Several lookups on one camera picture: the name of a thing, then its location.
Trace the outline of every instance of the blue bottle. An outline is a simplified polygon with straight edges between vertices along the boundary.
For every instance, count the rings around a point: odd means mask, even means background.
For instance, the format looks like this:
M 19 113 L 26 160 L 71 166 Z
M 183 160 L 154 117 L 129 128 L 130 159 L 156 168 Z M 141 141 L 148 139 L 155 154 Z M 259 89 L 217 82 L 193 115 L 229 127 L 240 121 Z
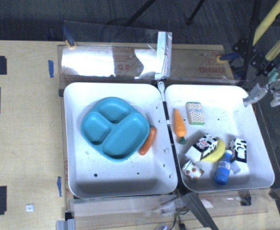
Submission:
M 231 164 L 230 164 L 231 155 L 232 155 L 231 150 L 226 150 L 218 162 L 214 181 L 219 185 L 226 185 L 228 182 L 228 175 L 231 169 Z

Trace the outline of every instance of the yellow banana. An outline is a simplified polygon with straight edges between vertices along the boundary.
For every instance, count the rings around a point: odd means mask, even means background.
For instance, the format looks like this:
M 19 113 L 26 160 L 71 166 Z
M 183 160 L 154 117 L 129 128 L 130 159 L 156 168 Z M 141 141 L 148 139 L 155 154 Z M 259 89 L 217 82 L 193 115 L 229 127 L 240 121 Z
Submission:
M 224 154 L 226 149 L 225 142 L 222 139 L 217 140 L 216 148 L 208 156 L 201 159 L 201 161 L 216 162 Z

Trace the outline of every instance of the brown sausage toy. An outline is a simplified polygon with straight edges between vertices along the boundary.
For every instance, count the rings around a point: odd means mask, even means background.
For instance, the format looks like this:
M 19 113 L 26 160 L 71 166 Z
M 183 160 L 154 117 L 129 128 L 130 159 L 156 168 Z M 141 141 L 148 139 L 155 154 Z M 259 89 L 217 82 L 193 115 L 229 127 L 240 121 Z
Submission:
M 139 150 L 140 155 L 145 155 L 147 153 L 151 144 L 153 144 L 153 142 L 154 142 L 156 132 L 157 132 L 157 129 L 155 127 L 150 128 L 148 137 Z

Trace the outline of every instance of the blue plate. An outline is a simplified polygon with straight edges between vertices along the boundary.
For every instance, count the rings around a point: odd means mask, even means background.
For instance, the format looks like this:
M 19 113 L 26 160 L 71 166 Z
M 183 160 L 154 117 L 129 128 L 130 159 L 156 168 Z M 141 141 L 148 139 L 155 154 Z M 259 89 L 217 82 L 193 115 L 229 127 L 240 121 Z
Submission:
M 98 102 L 81 122 L 85 140 L 111 161 L 124 161 L 133 155 L 149 129 L 148 121 L 137 110 L 116 97 Z

